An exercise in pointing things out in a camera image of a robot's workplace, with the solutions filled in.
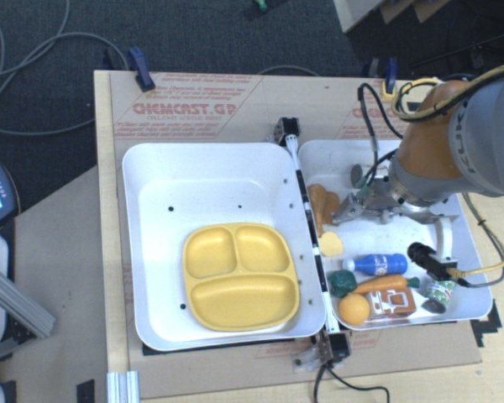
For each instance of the yellow biscuit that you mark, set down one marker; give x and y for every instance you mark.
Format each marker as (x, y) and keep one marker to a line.
(331, 244)

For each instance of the brown toy bread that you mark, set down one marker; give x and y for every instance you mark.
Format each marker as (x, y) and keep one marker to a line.
(321, 204)

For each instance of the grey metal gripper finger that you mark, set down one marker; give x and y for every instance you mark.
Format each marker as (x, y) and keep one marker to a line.
(345, 216)
(350, 202)

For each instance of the green and white can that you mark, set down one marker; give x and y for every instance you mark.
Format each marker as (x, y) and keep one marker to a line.
(440, 293)

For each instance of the white and brown carton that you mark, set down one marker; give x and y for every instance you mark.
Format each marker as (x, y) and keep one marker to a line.
(392, 304)

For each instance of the yellow divided plate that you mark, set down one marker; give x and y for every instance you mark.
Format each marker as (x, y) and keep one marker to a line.
(241, 275)

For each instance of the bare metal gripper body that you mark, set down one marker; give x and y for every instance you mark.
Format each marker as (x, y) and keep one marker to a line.
(380, 202)

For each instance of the orange carrot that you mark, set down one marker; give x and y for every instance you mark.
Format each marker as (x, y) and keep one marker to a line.
(382, 284)

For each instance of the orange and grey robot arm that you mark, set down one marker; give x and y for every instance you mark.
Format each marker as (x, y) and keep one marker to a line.
(437, 149)

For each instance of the brown cardboard board red print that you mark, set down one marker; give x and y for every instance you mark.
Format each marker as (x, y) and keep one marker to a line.
(235, 107)

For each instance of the black cylinder on white bracket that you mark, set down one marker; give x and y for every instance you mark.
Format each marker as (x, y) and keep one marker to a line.
(429, 260)

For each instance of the white plastic tray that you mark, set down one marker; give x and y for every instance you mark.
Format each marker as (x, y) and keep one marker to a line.
(382, 237)
(218, 183)

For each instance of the orange ball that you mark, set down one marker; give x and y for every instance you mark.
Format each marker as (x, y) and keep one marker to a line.
(353, 309)

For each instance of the green broccoli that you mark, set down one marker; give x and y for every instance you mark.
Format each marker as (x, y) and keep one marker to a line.
(342, 283)

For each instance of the thin black and white rod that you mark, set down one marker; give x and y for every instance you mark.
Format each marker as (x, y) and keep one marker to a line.
(308, 216)

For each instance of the blue bottle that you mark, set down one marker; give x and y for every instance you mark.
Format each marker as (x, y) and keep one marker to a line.
(382, 264)

